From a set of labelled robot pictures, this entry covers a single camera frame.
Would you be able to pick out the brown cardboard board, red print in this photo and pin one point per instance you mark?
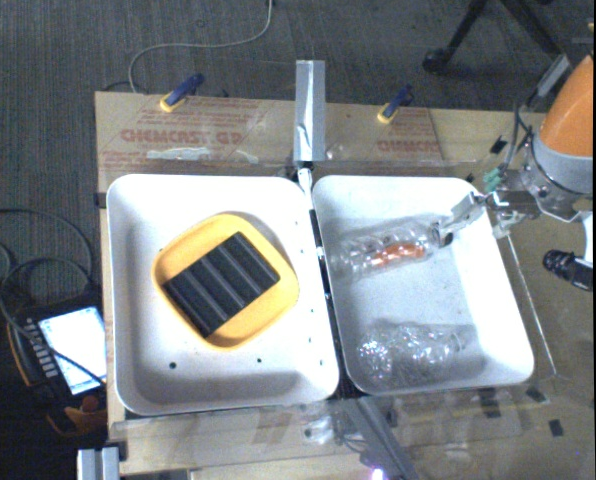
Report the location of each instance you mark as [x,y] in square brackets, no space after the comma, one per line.
[188,135]

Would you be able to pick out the white plastic tray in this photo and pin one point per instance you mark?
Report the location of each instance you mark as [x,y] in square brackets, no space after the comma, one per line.
[143,318]
[428,298]

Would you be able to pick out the black ribbed rectangular block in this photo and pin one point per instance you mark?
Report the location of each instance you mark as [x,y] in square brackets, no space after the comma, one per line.
[220,283]

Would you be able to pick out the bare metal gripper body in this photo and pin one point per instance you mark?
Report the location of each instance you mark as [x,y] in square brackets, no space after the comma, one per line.
[523,200]

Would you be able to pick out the clear plastic bottle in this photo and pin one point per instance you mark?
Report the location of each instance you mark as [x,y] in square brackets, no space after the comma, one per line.
[408,355]
[393,253]

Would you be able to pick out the clear crumpled plastic bottle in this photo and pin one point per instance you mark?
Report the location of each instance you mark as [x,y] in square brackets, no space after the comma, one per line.
[408,355]

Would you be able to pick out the black cylinder on white bracket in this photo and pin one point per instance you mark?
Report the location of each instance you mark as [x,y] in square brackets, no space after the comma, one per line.
[568,265]

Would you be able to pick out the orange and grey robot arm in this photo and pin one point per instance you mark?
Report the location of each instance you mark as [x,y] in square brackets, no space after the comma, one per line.
[570,118]

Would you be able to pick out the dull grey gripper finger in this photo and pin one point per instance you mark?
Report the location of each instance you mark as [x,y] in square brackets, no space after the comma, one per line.
[443,233]
[469,208]

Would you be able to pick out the yellow plate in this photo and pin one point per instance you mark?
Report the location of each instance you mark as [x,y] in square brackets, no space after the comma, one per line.
[178,248]

